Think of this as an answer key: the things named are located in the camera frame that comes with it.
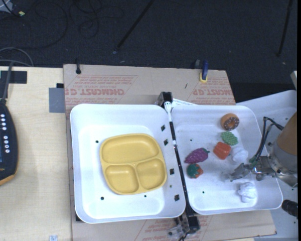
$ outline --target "purple toy grape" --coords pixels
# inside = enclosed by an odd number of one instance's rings
[[[204,162],[209,157],[209,152],[205,148],[198,148],[192,151],[185,158],[185,163],[199,163]]]

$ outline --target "cardboard sheet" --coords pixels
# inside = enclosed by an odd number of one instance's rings
[[[225,71],[209,70],[208,81],[199,81],[201,70],[120,67],[102,65],[64,65],[64,86],[69,160],[72,234],[75,241],[165,240],[173,219],[133,220],[87,224],[76,220],[69,114],[80,103],[154,104],[163,91],[173,98],[195,104],[235,105]],[[270,211],[198,216],[201,229],[186,240],[226,240],[276,233]]]

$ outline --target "toy donut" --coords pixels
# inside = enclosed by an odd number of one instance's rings
[[[227,131],[231,131],[239,126],[240,119],[233,113],[225,114],[221,118],[221,126]]]

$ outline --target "white tray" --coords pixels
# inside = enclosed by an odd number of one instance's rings
[[[238,166],[231,157],[219,159],[214,146],[224,131],[220,119],[226,113],[240,118],[232,132],[251,158],[257,151],[261,132],[254,113],[247,107],[234,105],[178,105],[172,110],[176,141],[183,167],[190,206],[199,214],[276,209],[281,206],[282,193],[276,178],[257,181],[255,175],[230,182],[225,173]],[[166,111],[157,105],[80,104],[70,114],[76,213],[84,222],[170,218],[181,215],[186,206],[182,181],[173,147]],[[154,137],[162,150],[167,169],[167,181],[156,190],[119,195],[107,185],[99,160],[99,147],[110,137],[144,133]],[[186,174],[185,157],[204,147],[209,158],[199,163],[203,175],[191,179]],[[244,203],[237,193],[240,184],[255,185],[257,198]]]
[[[170,218],[184,212],[182,181],[168,115],[163,108],[157,105],[80,104],[72,109],[70,121],[75,209],[81,220],[102,223]],[[119,195],[106,183],[99,147],[109,137],[131,133],[148,134],[157,140],[164,156],[167,180],[161,188],[150,192]]]
[[[230,112],[240,119],[239,126],[232,130],[239,140],[237,145],[242,145],[249,152],[250,159],[258,150],[261,132],[249,108],[239,105],[179,105],[173,108],[172,118],[190,206],[202,215],[279,208],[283,198],[276,178],[266,177],[257,181],[253,174],[232,182],[225,178],[224,174],[233,172],[239,164],[233,162],[231,156],[219,159],[213,149],[218,141],[222,141],[220,134],[225,131],[220,119]],[[210,151],[209,157],[199,163],[204,173],[197,179],[191,179],[186,174],[188,164],[184,163],[184,159],[200,147]],[[245,182],[253,183],[257,191],[257,198],[249,203],[242,202],[237,193],[240,184]]]

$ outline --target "handheld controller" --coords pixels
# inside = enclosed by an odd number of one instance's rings
[[[0,103],[0,186],[13,179],[18,168],[18,143],[8,108]]]

